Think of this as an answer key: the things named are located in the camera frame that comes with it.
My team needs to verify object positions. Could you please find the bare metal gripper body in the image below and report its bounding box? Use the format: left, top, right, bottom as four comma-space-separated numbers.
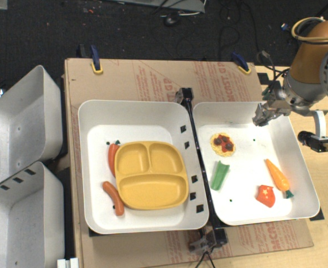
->
265, 89, 295, 118

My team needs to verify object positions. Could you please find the white plastic tray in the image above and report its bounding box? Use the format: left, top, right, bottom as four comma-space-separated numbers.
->
192, 101, 321, 227
0, 64, 64, 193
77, 99, 210, 235
0, 161, 66, 268

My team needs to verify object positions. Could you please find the orange sausage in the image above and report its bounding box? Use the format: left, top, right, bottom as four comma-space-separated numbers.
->
102, 180, 126, 217

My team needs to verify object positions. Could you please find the light orange carrot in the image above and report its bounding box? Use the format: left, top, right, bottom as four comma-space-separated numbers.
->
265, 158, 295, 199

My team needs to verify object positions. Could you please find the round yellow pizza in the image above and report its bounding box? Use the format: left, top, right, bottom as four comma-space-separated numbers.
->
210, 132, 237, 158

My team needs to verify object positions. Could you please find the green pea pod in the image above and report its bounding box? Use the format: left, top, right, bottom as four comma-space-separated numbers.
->
210, 160, 231, 192

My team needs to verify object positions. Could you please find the black cylinder on white bracket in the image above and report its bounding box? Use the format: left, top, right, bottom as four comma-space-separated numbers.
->
297, 109, 328, 154

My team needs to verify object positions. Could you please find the yellow divided plate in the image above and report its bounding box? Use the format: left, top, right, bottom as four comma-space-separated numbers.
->
114, 141, 190, 211

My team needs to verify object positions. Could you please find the thin black rod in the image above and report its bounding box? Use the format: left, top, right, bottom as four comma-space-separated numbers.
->
184, 99, 220, 229

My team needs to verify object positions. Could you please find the red-orange carrot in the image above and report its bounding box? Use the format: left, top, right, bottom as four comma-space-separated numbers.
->
107, 140, 122, 178

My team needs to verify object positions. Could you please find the brown cardboard board red print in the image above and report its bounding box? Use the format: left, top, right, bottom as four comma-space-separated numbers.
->
64, 58, 315, 268

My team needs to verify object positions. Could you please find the red slice with yellow stars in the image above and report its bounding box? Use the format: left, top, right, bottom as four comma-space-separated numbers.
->
255, 184, 277, 209

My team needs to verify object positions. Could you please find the black block with thin wires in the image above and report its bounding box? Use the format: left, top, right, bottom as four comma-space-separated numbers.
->
188, 227, 229, 254
174, 87, 195, 106

